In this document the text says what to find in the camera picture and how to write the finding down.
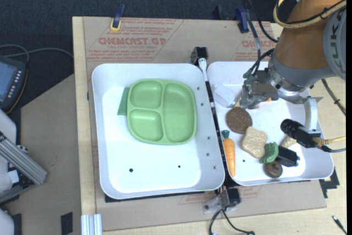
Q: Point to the white plastic tray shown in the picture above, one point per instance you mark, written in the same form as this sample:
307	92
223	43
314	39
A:
275	121
154	170

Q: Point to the brown round biscuit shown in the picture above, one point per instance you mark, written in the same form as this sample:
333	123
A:
238	120

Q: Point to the small beige bread piece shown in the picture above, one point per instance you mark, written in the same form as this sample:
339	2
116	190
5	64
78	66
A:
288	142

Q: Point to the black cylinder on white bracket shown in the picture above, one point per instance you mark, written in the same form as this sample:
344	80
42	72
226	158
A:
297	131

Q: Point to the brown cardboard board red print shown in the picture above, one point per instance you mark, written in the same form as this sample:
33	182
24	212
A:
154	44

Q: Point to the brown doughnut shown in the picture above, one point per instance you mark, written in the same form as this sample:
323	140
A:
273	170

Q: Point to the beige bread slice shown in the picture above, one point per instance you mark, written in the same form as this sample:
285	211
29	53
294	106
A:
254	141

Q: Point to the green divided plate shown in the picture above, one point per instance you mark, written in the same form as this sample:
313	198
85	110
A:
165	110

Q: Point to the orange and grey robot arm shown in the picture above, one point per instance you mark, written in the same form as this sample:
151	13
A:
302	41

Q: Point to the orange carrot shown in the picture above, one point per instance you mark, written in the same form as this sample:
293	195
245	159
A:
229	151

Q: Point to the green broccoli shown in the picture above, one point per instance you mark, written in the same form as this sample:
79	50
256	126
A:
270	152

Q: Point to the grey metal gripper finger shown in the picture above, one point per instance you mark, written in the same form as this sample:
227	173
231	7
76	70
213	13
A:
244	101
254	103

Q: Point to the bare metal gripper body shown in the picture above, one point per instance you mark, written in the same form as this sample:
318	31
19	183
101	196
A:
261	86

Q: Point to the thin black and white rod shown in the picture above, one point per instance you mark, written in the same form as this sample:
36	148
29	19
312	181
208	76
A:
210	90

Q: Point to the black box-shaped object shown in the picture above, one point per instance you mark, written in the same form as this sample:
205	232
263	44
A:
287	157

